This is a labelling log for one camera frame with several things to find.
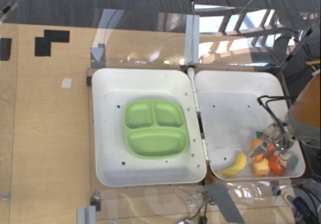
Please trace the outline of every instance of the yellow banana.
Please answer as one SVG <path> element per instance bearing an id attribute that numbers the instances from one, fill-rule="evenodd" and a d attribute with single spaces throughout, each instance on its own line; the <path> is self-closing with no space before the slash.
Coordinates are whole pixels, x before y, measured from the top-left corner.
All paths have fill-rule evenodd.
<path id="1" fill-rule="evenodd" d="M 235 162 L 230 167 L 223 170 L 218 170 L 216 173 L 223 174 L 229 178 L 234 177 L 245 168 L 246 161 L 246 155 L 243 152 L 240 152 L 236 157 Z"/>

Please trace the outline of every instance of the green divided plate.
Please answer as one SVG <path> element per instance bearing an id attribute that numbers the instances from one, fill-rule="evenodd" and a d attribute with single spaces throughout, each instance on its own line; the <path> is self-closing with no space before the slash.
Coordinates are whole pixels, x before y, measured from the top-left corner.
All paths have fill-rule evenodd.
<path id="1" fill-rule="evenodd" d="M 131 102 L 124 113 L 124 132 L 130 152 L 144 159 L 175 157 L 189 145 L 184 114 L 169 100 Z"/>

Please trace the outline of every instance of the hinge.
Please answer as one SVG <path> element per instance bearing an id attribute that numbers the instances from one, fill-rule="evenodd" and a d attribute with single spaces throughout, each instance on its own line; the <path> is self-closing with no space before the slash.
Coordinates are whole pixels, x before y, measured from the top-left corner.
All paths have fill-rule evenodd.
<path id="1" fill-rule="evenodd" d="M 202 139 L 202 144 L 203 144 L 203 151 L 204 151 L 204 156 L 205 156 L 205 161 L 209 161 L 209 155 L 207 153 L 207 144 L 205 139 Z"/>

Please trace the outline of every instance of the wooden table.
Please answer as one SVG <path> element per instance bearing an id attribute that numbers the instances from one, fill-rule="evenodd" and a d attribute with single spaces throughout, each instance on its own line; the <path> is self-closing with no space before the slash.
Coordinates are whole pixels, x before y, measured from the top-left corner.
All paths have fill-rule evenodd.
<path id="1" fill-rule="evenodd" d="M 19 31 L 19 38 L 12 35 L 13 45 L 18 48 L 18 59 L 13 55 L 10 60 L 17 61 L 16 98 L 11 98 L 10 102 L 15 105 L 12 119 L 12 122 L 15 122 L 13 153 L 4 157 L 5 153 L 0 151 L 0 173 L 11 173 L 12 166 L 11 186 L 0 183 L 0 192 L 10 192 L 11 198 L 10 201 L 0 201 L 0 223 L 76 223 L 76 209 L 78 206 L 89 205 L 93 189 L 91 182 L 95 179 L 91 177 L 90 168 L 86 77 L 90 68 L 90 48 L 94 44 L 97 30 L 11 26 L 15 31 Z M 43 37 L 45 29 L 70 31 L 70 42 L 52 43 L 51 57 L 35 57 L 35 37 Z M 7 27 L 7 30 L 9 37 L 10 28 Z M 145 41 L 150 41 L 156 35 L 153 32 L 117 32 L 114 35 L 116 37 L 118 34 L 119 39 L 113 40 L 114 44 L 110 45 L 113 48 L 119 47 L 118 51 L 113 51 L 117 57 L 123 50 L 121 37 L 130 37 L 131 41 L 137 41 L 133 47 L 144 48 L 148 46 L 144 44 Z M 177 34 L 174 38 L 181 40 L 176 48 L 176 51 L 180 52 L 177 56 L 179 59 L 184 37 Z M 1 62 L 0 84 L 4 84 L 4 79 L 11 79 L 8 84 L 15 83 L 15 72 L 10 72 L 9 62 Z M 70 88 L 62 87 L 66 78 L 72 79 Z M 6 113 L 2 112 L 1 123 L 7 117 Z M 4 147 L 10 147 L 12 140 L 5 144 L 4 133 L 0 135 L 0 143 L 5 145 Z M 281 183 L 291 190 L 289 180 Z M 111 217 L 115 218 L 118 224 L 176 223 L 179 219 L 193 215 L 197 208 L 188 205 L 186 200 L 179 199 L 180 190 L 173 187 L 107 189 L 103 191 L 106 196 L 103 204 L 109 208 L 109 213 L 111 209 L 114 209 L 114 212 L 112 216 L 106 215 L 106 212 L 99 213 L 97 216 L 101 220 L 97 223 L 107 224 Z M 251 198 L 247 203 L 240 199 L 238 201 L 246 223 L 294 222 L 292 211 L 281 196 L 267 193 L 263 201 Z M 164 216 L 159 216 L 159 210 L 155 210 L 157 205 L 164 209 L 161 211 Z M 208 208 L 208 218 L 208 223 L 225 223 L 217 206 Z"/>

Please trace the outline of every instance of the toy banana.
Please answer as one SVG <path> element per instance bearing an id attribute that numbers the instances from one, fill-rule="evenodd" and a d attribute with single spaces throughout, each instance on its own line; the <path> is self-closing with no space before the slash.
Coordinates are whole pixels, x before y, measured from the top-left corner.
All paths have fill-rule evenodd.
<path id="1" fill-rule="evenodd" d="M 223 174 L 229 178 L 234 177 L 236 174 L 240 173 L 246 165 L 246 155 L 240 152 L 235 160 L 235 162 L 228 168 L 223 170 L 218 170 L 216 173 Z"/>

